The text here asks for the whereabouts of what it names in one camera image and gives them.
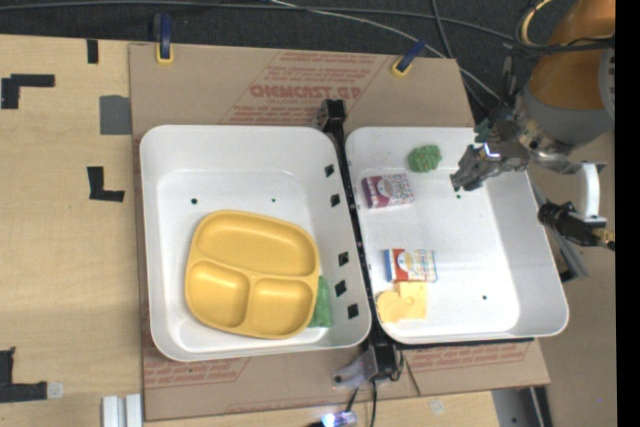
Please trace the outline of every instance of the yellow plate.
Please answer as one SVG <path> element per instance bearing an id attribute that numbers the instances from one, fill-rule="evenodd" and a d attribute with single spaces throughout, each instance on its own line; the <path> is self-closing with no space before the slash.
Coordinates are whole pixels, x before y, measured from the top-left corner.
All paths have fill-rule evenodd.
<path id="1" fill-rule="evenodd" d="M 220 210 L 191 241 L 185 298 L 204 324 L 259 338 L 289 338 L 313 315 L 319 258 L 299 226 L 258 214 Z"/>

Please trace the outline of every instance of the small box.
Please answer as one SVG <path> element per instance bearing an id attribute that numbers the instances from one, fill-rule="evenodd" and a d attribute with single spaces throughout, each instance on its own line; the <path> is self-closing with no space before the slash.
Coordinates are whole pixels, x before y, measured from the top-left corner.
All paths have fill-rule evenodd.
<path id="1" fill-rule="evenodd" d="M 363 178 L 362 189 L 369 208 L 405 205 L 414 199 L 406 173 Z"/>
<path id="2" fill-rule="evenodd" d="M 388 281 L 433 283 L 438 279 L 433 251 L 394 248 L 387 249 L 384 253 Z"/>

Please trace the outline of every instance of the cardboard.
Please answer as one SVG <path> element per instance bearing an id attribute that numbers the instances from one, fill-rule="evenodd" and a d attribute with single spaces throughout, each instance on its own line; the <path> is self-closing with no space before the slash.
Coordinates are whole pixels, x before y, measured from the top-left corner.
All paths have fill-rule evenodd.
<path id="1" fill-rule="evenodd" d="M 346 102 L 347 134 L 363 126 L 473 126 L 453 60 L 417 58 L 394 77 L 398 56 L 174 45 L 161 65 L 153 44 L 129 46 L 129 71 L 147 420 L 343 404 L 331 372 L 359 348 L 180 363 L 154 347 L 149 333 L 138 149 L 163 124 L 310 125 L 325 98 Z M 379 398 L 416 397 L 545 384 L 537 341 L 404 351 L 397 382 Z"/>

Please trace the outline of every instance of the green scrubber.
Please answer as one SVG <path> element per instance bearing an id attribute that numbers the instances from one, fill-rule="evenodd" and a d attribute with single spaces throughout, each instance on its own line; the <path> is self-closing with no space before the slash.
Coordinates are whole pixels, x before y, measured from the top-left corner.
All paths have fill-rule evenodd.
<path id="1" fill-rule="evenodd" d="M 415 173 L 427 173 L 438 167 L 438 162 L 442 160 L 440 148 L 435 144 L 416 148 L 407 157 L 409 169 Z"/>
<path id="2" fill-rule="evenodd" d="M 318 278 L 318 296 L 316 307 L 313 310 L 313 317 L 307 327 L 331 327 L 333 317 L 331 316 L 331 304 L 329 303 L 329 285 L 323 276 Z"/>

